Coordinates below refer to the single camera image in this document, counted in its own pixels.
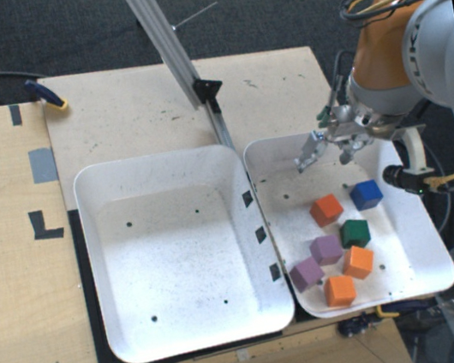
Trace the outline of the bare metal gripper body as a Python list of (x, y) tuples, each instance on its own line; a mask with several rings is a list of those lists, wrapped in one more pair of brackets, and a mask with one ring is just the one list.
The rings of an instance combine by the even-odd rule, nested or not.
[(365, 104), (346, 104), (332, 107), (326, 122), (326, 139), (331, 143), (389, 140), (404, 115), (389, 115)]

